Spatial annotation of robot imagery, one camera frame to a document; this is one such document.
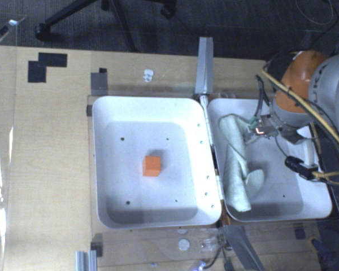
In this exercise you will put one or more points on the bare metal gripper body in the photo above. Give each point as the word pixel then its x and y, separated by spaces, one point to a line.
pixel 264 128

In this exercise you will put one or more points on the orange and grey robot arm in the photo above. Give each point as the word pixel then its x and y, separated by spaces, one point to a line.
pixel 327 89

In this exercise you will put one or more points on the white rolled cloth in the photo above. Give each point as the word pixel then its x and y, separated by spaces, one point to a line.
pixel 236 162

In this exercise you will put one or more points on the white plastic tray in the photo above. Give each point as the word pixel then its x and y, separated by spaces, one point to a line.
pixel 277 185
pixel 155 128

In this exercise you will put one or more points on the orange cube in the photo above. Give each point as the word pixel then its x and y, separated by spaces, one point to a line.
pixel 151 166

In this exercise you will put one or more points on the black cylinder on white bracket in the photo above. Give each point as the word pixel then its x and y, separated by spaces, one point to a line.
pixel 298 165

